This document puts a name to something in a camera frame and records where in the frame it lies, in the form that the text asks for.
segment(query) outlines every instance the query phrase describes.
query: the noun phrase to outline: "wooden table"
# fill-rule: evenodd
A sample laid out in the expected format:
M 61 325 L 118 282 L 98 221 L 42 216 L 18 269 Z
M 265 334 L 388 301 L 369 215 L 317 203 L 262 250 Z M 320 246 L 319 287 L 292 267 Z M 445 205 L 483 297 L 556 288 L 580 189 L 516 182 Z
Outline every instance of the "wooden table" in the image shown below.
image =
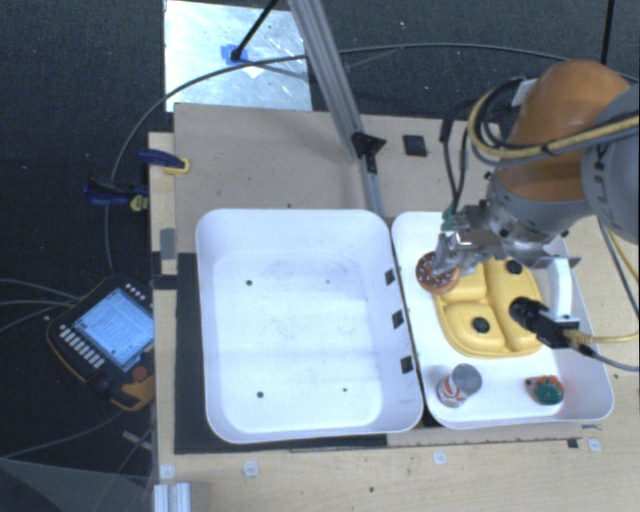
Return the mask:
M 265 111 L 203 107 L 207 116 L 225 119 L 223 126 L 213 123 L 210 133 L 202 134 L 206 144 L 225 145 L 238 118 Z M 265 165 L 276 169 L 278 159 L 304 158 L 310 151 L 305 137 L 310 127 L 319 126 L 313 140 L 326 150 L 332 147 L 340 153 L 339 143 L 333 139 L 330 120 L 326 114 L 287 113 L 299 115 L 301 130 L 291 136 L 289 152 L 282 148 L 273 154 L 268 149 L 258 151 Z M 421 119 L 398 119 L 363 116 L 365 128 L 376 136 L 389 140 L 386 153 L 378 158 L 383 201 L 387 215 L 395 216 L 407 210 L 441 210 L 449 201 L 444 168 L 437 146 L 438 123 Z M 188 126 L 178 126 L 189 130 Z M 454 137 L 460 133 L 454 130 Z M 432 153 L 427 159 L 406 159 L 397 162 L 400 153 L 400 134 L 422 134 Z M 174 151 L 173 134 L 151 134 L 150 146 Z M 207 163 L 211 172 L 237 167 L 249 173 L 251 167 L 243 163 L 248 151 L 241 148 L 223 161 Z M 203 162 L 194 162 L 203 168 Z M 474 163 L 462 204 L 484 193 L 482 174 L 486 169 Z M 220 177 L 210 194 L 215 207 L 237 204 L 245 206 L 251 196 L 249 182 L 227 185 Z M 175 248 L 166 247 L 161 232 L 176 227 L 176 180 L 180 177 L 165 174 L 156 166 L 150 169 L 151 240 L 154 252 L 162 253 L 161 271 L 176 274 Z M 274 207 L 289 203 L 296 208 L 317 207 L 316 199 L 308 199 L 304 180 L 286 190 L 276 186 L 273 194 L 263 194 L 255 201 L 274 199 Z M 261 183 L 258 189 L 264 189 Z M 355 203 L 361 197 L 354 196 Z M 344 207 L 357 207 L 345 201 Z M 637 322 L 618 282 L 606 248 L 597 234 L 593 219 L 580 221 L 567 239 L 570 253 L 583 257 L 575 272 L 596 334 L 622 334 L 637 329 Z M 631 260 L 637 262 L 637 247 L 625 245 Z M 396 439 L 396 447 L 343 451 L 262 451 L 242 454 L 175 455 L 174 443 L 174 364 L 176 347 L 176 292 L 156 290 L 154 311 L 156 328 L 156 378 L 158 412 L 158 462 L 163 483 L 188 481 L 191 483 L 194 511 L 521 511 L 533 510 L 635 510 L 640 502 L 640 414 L 638 374 L 609 368 L 608 374 L 615 393 L 612 414 L 596 425 L 558 424 L 532 425 L 518 428 L 483 429 L 465 433 L 447 429 L 431 437 L 413 439 L 411 435 Z M 607 346 L 604 355 L 630 364 L 638 361 L 638 343 Z M 579 438 L 578 447 L 570 448 L 567 438 Z M 534 442 L 518 442 L 518 439 Z M 427 446 L 401 445 L 426 444 Z M 257 462 L 259 474 L 246 477 L 246 462 Z

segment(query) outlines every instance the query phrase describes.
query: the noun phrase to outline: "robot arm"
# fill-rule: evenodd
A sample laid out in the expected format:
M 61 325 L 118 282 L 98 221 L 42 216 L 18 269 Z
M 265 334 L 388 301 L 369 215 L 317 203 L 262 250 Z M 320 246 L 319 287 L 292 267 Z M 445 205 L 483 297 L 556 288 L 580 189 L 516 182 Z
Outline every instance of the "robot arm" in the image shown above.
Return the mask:
M 483 100 L 469 119 L 476 154 L 525 156 L 494 161 L 485 199 L 462 208 L 440 234 L 434 276 L 456 268 L 463 276 L 492 257 L 545 267 L 554 256 L 544 246 L 591 214 L 638 243 L 637 85 L 593 62 L 553 66 L 522 105 L 506 151 L 488 148 L 474 131 Z

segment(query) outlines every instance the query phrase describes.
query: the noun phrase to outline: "white tray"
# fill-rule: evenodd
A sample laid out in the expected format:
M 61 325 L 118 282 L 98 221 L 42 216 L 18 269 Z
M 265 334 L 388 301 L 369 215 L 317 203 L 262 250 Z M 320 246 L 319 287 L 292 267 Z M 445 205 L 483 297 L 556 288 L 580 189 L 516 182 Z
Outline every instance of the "white tray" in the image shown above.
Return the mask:
M 206 412 L 219 437 L 379 434 L 419 421 L 423 398 L 379 217 L 214 210 L 198 223 L 196 247 Z
M 598 420 L 607 416 L 613 408 L 613 391 L 604 365 L 594 359 L 573 350 L 552 351 L 546 346 L 520 358 L 476 359 L 460 354 L 449 344 L 440 328 L 431 295 L 415 278 L 416 263 L 437 245 L 441 223 L 440 213 L 409 212 L 400 215 L 392 227 L 425 398 L 435 419 L 449 428 L 468 429 Z M 552 244 L 552 253 L 567 255 L 561 239 Z M 547 271 L 535 271 L 534 277 L 546 304 L 552 305 L 556 312 L 580 318 L 581 330 L 591 332 L 575 277 L 568 267 L 562 270 L 552 266 Z M 452 409 L 440 403 L 436 386 L 459 363 L 475 366 L 483 384 L 464 405 Z M 527 378 L 549 374 L 557 375 L 565 387 L 564 401 L 556 406 L 537 404 L 524 385 Z

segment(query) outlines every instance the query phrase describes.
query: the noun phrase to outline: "red button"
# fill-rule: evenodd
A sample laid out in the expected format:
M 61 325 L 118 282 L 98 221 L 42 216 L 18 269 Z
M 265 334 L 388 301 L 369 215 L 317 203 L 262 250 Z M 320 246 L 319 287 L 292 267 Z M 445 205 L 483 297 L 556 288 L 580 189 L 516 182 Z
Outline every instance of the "red button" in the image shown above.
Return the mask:
M 136 382 L 142 382 L 149 375 L 149 371 L 144 366 L 136 366 L 131 371 L 131 376 Z

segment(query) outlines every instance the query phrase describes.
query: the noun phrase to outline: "black floor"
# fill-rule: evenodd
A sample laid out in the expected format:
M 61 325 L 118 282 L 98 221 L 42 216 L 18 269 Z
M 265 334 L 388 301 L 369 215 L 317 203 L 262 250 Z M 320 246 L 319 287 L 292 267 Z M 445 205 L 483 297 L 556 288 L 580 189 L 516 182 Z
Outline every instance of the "black floor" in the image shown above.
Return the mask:
M 220 2 L 262 6 L 266 2 Z M 425 2 L 327 0 L 340 48 L 410 42 L 482 43 L 567 58 L 600 60 L 607 1 Z M 638 76 L 640 6 L 616 2 L 608 63 Z M 83 199 L 91 175 L 107 178 L 140 115 L 163 94 L 163 2 L 4 0 L 0 5 L 0 278 L 21 279 L 83 295 L 109 274 L 103 211 Z M 350 80 L 363 113 L 439 117 L 459 100 L 514 75 L 534 75 L 552 59 L 491 49 L 438 47 L 351 55 Z M 315 86 L 313 103 L 322 108 Z M 149 130 L 168 130 L 156 113 Z M 144 169 L 126 154 L 119 179 L 143 183 Z M 150 276 L 144 214 L 114 208 L 114 263 L 141 280 Z M 0 284 L 0 329 L 45 306 L 9 305 L 53 295 Z M 118 411 L 98 399 L 52 355 L 48 318 L 0 332 L 0 456 L 74 434 Z M 125 414 L 76 441 L 21 460 L 113 472 L 141 434 L 147 408 Z M 123 468 L 144 475 L 140 450 Z

